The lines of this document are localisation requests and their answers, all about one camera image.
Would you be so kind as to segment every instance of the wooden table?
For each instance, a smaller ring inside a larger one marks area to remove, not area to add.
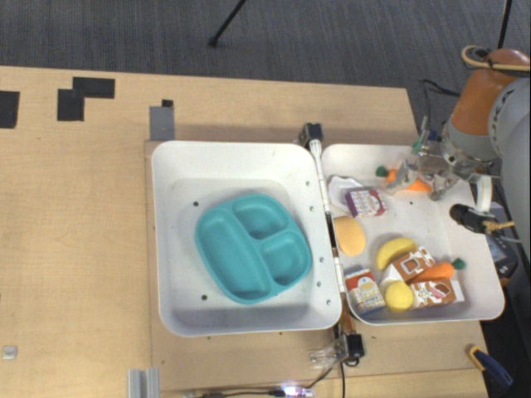
[[[85,122],[58,122],[57,90],[73,76],[114,78],[115,98],[86,99]],[[307,351],[330,332],[176,337],[178,361],[154,360],[149,106],[174,101],[180,139],[291,142],[320,122],[325,145],[407,144],[405,90],[12,67],[0,68],[0,90],[21,93],[17,127],[0,129],[0,345],[18,346],[0,360],[0,396],[123,397],[127,370],[153,365],[162,396],[180,396],[169,376],[200,389],[318,375]],[[486,396],[465,355],[485,348],[478,323],[358,330],[367,356],[346,371],[348,396]],[[316,391],[340,396],[338,373]]]

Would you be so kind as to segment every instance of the yellow ball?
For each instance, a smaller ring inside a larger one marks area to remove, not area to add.
[[[349,216],[334,218],[335,237],[341,252],[356,256],[365,248],[365,235],[359,223]]]
[[[413,305],[412,288],[402,281],[389,284],[383,298],[387,307],[394,313],[406,311]]]

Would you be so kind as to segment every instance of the orange carrot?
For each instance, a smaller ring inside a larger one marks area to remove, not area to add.
[[[397,178],[397,170],[390,169],[389,174],[386,177],[386,182],[392,182]],[[415,180],[412,184],[406,187],[406,190],[413,190],[415,192],[431,192],[431,187],[429,184],[425,184],[422,180]]]
[[[422,271],[408,283],[428,282],[432,280],[451,279],[454,275],[454,266],[449,262],[440,262]]]

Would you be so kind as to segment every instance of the turquoise divided plate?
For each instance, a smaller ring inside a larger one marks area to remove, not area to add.
[[[271,298],[303,279],[311,266],[308,242],[272,197],[250,194],[205,212],[196,246],[220,289],[239,303]]]

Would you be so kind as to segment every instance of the gray floor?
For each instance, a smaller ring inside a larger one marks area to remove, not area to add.
[[[0,0],[0,65],[460,90],[468,44],[494,48],[504,0]],[[506,46],[529,53],[531,0],[514,0]],[[434,120],[455,100],[432,95]]]

